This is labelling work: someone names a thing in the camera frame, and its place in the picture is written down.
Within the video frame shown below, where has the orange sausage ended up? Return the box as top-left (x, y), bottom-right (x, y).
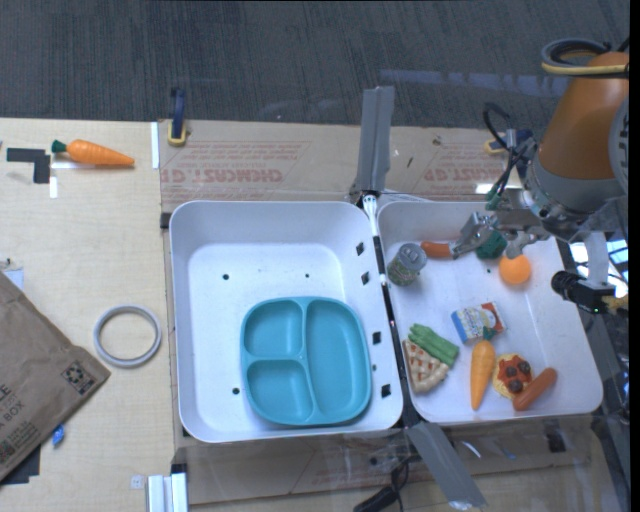
top-left (420, 240), bottom-right (455, 260)
top-left (511, 367), bottom-right (559, 413)

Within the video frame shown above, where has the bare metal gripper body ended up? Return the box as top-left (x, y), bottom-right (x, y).
top-left (491, 187), bottom-right (557, 243)

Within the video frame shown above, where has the green broccoli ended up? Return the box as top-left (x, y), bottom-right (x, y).
top-left (474, 229), bottom-right (509, 261)

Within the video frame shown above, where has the black cylinder on white bracket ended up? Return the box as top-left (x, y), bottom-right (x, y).
top-left (550, 232), bottom-right (619, 316)

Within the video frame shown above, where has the orange carrot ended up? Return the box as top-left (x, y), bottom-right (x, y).
top-left (50, 138), bottom-right (136, 168)
top-left (469, 327), bottom-right (498, 413)

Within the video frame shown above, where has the green can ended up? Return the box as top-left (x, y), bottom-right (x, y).
top-left (386, 242), bottom-right (429, 288)

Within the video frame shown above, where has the spaghetti with meatballs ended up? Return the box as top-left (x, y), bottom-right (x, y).
top-left (491, 353), bottom-right (534, 400)

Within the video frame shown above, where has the pizza slice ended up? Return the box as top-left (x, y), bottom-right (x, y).
top-left (401, 339), bottom-right (450, 395)

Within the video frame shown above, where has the blue divided plate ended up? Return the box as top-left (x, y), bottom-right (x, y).
top-left (239, 296), bottom-right (374, 429)

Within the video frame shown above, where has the orange ball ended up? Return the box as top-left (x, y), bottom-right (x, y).
top-left (497, 253), bottom-right (533, 287)

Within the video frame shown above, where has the small white and blue carton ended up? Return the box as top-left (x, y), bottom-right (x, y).
top-left (450, 301), bottom-right (508, 346)

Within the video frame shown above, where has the brown cardboard board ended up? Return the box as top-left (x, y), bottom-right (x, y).
top-left (158, 118), bottom-right (597, 506)

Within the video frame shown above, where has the white tape ring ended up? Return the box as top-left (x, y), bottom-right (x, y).
top-left (92, 304), bottom-right (163, 370)

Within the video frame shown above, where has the green asparagus bundle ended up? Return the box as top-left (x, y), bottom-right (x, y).
top-left (407, 323), bottom-right (461, 369)

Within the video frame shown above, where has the white plastic tray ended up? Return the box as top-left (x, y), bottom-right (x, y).
top-left (375, 199), bottom-right (605, 427)
top-left (168, 199), bottom-right (405, 445)

